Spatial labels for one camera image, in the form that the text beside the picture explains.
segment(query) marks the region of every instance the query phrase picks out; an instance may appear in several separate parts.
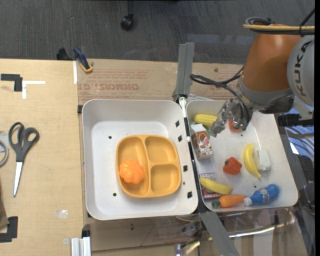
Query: black chair wheel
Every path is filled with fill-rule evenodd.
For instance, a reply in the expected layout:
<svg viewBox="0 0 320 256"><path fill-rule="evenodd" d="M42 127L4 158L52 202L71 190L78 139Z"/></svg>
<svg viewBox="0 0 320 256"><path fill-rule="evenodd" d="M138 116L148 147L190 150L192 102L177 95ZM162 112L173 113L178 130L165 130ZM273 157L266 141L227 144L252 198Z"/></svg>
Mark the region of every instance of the black chair wheel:
<svg viewBox="0 0 320 256"><path fill-rule="evenodd" d="M130 30L134 25L134 21L130 19L128 16L124 16L121 21L121 27L125 30Z"/></svg>

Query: yellow corn toy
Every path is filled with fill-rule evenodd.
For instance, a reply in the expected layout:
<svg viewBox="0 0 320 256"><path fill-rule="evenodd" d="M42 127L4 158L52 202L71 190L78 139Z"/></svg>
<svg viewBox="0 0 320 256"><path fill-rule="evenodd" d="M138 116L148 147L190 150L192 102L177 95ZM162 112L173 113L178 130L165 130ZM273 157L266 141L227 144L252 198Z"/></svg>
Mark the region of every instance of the yellow corn toy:
<svg viewBox="0 0 320 256"><path fill-rule="evenodd" d="M258 178L261 177L261 174L258 172L257 166L254 161L254 149L255 145L253 143L248 144L243 150L243 162L245 168L255 174Z"/></svg>
<svg viewBox="0 0 320 256"><path fill-rule="evenodd" d="M217 117L212 114L196 114L194 116L194 121L197 124L202 124L210 127L214 121L216 121Z"/></svg>
<svg viewBox="0 0 320 256"><path fill-rule="evenodd" d="M229 186L223 183L219 183L209 178L200 178L200 184L207 190L219 193L219 194L229 194L231 190L234 189L233 186Z"/></svg>

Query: carrot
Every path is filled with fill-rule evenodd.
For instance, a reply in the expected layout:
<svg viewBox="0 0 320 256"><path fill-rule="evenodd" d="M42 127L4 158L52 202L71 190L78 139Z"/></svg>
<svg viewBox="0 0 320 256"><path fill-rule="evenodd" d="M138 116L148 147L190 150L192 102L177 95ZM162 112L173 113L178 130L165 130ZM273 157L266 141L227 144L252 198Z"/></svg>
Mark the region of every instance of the carrot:
<svg viewBox="0 0 320 256"><path fill-rule="evenodd" d="M236 204L243 202L246 197L247 197L246 195L241 195L241 194L222 195L219 198L220 206L223 208L234 206Z"/></svg>

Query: scissors handle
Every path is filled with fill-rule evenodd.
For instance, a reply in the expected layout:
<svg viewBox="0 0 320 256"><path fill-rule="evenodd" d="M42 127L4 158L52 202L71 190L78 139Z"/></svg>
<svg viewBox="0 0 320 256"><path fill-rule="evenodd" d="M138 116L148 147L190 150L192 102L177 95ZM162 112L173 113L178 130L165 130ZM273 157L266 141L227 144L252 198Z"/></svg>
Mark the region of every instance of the scissors handle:
<svg viewBox="0 0 320 256"><path fill-rule="evenodd" d="M12 133L16 126L20 126L17 134L17 143L13 143L12 141ZM28 137L31 134L35 134L32 140L28 140ZM9 142L13 147L16 153L16 161L23 162L28 150L31 148L33 144L35 144L39 140L39 132L32 127L25 129L24 125L21 122L14 123L9 130Z"/></svg>

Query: dark floor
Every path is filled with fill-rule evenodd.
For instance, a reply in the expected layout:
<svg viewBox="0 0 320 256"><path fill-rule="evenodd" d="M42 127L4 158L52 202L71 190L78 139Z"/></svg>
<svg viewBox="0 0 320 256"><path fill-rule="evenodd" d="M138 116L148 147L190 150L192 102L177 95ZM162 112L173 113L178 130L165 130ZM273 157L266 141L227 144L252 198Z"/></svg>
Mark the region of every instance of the dark floor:
<svg viewBox="0 0 320 256"><path fill-rule="evenodd" d="M0 0L0 58L55 60L62 47L73 58L78 46L90 59L176 62L179 44L195 42L194 62L243 64L256 36L243 28L247 18L298 26L315 7L315 0L133 2L126 31L127 1Z"/></svg>

